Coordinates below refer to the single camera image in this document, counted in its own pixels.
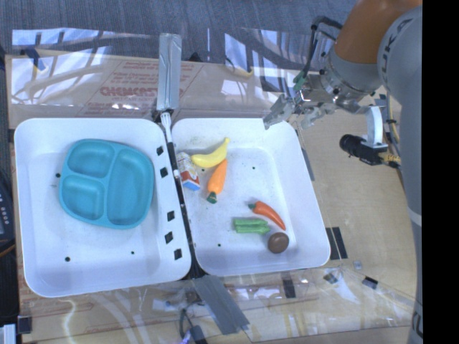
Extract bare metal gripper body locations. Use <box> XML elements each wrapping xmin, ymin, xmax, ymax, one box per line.
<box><xmin>293</xmin><ymin>70</ymin><xmax>371</xmax><ymax>116</ymax></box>

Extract yellow banana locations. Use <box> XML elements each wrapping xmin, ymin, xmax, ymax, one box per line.
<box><xmin>190</xmin><ymin>137</ymin><xmax>231</xmax><ymax>169</ymax></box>

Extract white plastic tray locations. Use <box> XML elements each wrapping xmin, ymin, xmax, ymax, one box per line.
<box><xmin>171</xmin><ymin>117</ymin><xmax>331</xmax><ymax>277</ymax></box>
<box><xmin>13</xmin><ymin>117</ymin><xmax>192</xmax><ymax>298</ymax></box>

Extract light orange carrot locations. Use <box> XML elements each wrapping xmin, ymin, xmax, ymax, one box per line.
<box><xmin>206</xmin><ymin>158</ymin><xmax>229</xmax><ymax>204</ymax></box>

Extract brown cardboard board red print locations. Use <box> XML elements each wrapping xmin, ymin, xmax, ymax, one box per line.
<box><xmin>5</xmin><ymin>54</ymin><xmax>419</xmax><ymax>344</ymax></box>

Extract dark orange carrot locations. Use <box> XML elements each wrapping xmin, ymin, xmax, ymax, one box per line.
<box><xmin>247</xmin><ymin>201</ymin><xmax>287</xmax><ymax>231</ymax></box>

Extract white red blue carton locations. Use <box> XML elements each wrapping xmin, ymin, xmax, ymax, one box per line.
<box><xmin>175</xmin><ymin>151</ymin><xmax>201</xmax><ymax>192</ymax></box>

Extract green beans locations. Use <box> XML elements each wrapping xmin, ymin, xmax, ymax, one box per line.
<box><xmin>232</xmin><ymin>217</ymin><xmax>271</xmax><ymax>235</ymax></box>

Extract brown round biscuit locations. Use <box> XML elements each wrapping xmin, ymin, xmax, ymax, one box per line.
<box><xmin>267</xmin><ymin>231</ymin><xmax>290</xmax><ymax>254</ymax></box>

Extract blue divided plate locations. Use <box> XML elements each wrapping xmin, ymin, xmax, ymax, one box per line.
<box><xmin>58</xmin><ymin>138</ymin><xmax>156</xmax><ymax>229</ymax></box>

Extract black cylinder on white bracket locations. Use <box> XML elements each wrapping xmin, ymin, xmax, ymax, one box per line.
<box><xmin>339</xmin><ymin>105</ymin><xmax>390</xmax><ymax>167</ymax></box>

